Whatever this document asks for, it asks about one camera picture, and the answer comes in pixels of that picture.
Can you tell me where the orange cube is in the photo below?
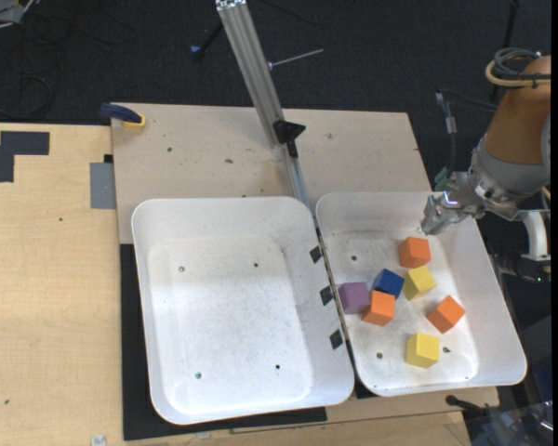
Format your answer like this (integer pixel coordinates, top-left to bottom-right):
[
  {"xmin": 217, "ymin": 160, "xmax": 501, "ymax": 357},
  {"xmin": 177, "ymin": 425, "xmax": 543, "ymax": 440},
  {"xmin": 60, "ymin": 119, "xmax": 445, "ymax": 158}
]
[
  {"xmin": 361, "ymin": 289, "xmax": 397, "ymax": 328},
  {"xmin": 425, "ymin": 295, "xmax": 467, "ymax": 335},
  {"xmin": 397, "ymin": 236, "xmax": 432, "ymax": 269}
]

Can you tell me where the purple cube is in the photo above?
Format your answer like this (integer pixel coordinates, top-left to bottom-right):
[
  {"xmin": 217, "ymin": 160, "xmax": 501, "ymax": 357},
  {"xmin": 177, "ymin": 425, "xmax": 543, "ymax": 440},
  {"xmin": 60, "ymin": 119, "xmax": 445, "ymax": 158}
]
[{"xmin": 337, "ymin": 281, "xmax": 372, "ymax": 316}]

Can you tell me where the yellow cube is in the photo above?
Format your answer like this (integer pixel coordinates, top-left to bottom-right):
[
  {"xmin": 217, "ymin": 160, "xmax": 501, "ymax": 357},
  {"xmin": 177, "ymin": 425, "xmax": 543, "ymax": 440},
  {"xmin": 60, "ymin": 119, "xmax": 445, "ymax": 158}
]
[
  {"xmin": 402, "ymin": 265, "xmax": 438, "ymax": 302},
  {"xmin": 404, "ymin": 331, "xmax": 441, "ymax": 370}
]

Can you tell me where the pale wood board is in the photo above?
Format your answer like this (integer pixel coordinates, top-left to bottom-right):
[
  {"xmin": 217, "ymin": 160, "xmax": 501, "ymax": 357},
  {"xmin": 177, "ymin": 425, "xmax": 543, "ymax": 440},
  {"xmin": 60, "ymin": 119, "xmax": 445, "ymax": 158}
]
[{"xmin": 109, "ymin": 102, "xmax": 501, "ymax": 436}]

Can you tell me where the white plastic tray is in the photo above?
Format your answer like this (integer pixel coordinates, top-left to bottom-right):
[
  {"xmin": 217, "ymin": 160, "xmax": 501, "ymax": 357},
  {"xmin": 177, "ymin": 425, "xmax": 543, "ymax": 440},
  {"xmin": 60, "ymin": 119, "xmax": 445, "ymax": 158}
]
[
  {"xmin": 314, "ymin": 190, "xmax": 528, "ymax": 398},
  {"xmin": 130, "ymin": 195, "xmax": 356, "ymax": 426}
]

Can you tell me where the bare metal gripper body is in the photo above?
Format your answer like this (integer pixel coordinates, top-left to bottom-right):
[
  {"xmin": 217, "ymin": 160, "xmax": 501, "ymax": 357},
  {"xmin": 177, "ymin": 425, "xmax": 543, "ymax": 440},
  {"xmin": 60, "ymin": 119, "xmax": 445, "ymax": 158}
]
[{"xmin": 445, "ymin": 170, "xmax": 527, "ymax": 222}]

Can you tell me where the black cylinder on white bracket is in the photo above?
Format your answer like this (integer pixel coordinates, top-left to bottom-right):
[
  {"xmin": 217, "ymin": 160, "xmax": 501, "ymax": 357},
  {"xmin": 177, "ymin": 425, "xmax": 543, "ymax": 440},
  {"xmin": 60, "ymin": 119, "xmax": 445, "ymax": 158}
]
[{"xmin": 494, "ymin": 208, "xmax": 552, "ymax": 283}]

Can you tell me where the blue cube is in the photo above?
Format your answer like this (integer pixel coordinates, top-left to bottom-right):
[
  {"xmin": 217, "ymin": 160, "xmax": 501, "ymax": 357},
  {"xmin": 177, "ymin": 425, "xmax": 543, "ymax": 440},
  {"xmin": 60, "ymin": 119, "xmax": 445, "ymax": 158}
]
[{"xmin": 371, "ymin": 268, "xmax": 405, "ymax": 300}]

